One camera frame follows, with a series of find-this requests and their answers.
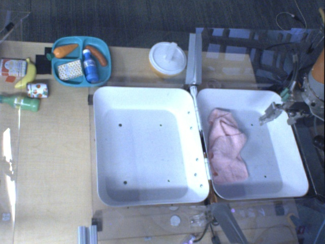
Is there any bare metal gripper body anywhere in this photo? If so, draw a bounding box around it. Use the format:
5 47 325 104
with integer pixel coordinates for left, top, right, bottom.
281 95 325 119

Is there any white plastic tray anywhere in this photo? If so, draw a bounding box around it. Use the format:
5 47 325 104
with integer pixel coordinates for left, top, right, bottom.
197 88 310 201
92 86 210 208

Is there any pink cloth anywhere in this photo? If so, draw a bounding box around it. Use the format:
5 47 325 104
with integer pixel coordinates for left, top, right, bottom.
207 107 250 184

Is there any yellow cup with white lid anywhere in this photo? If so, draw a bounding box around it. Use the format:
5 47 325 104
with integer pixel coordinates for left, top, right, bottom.
148 41 188 79

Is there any brown sausage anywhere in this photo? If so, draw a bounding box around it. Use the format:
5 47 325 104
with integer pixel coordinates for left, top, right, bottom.
84 44 108 68

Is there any blue bottle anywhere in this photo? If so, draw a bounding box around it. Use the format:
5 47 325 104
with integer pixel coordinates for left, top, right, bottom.
82 48 100 84

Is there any blue divided plate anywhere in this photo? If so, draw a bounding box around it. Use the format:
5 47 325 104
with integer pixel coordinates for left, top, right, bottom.
51 36 112 87

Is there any orange carrot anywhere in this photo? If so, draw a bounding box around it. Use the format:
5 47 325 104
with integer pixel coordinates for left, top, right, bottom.
46 43 80 61

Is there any white can with orange print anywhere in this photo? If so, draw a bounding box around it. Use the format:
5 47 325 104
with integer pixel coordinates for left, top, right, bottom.
25 82 50 100

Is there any yellow banana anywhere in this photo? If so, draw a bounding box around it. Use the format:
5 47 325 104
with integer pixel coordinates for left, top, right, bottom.
14 57 38 89

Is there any green bottle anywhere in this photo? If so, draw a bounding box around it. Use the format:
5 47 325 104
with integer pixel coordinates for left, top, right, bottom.
0 93 42 112

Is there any white and red carton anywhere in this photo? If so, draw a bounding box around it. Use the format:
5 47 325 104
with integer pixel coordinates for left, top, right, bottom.
0 57 28 83

